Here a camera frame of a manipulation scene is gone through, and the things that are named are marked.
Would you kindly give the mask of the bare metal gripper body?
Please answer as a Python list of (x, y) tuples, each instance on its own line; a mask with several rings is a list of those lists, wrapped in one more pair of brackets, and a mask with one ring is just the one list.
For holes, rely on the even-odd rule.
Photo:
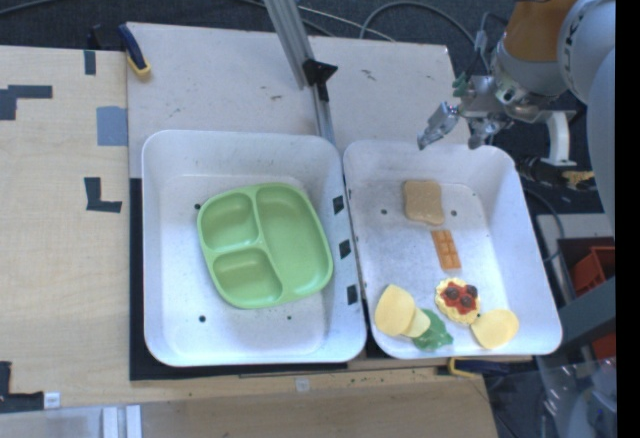
[(529, 91), (509, 76), (472, 76), (460, 96), (458, 114), (467, 119), (545, 120), (557, 96)]

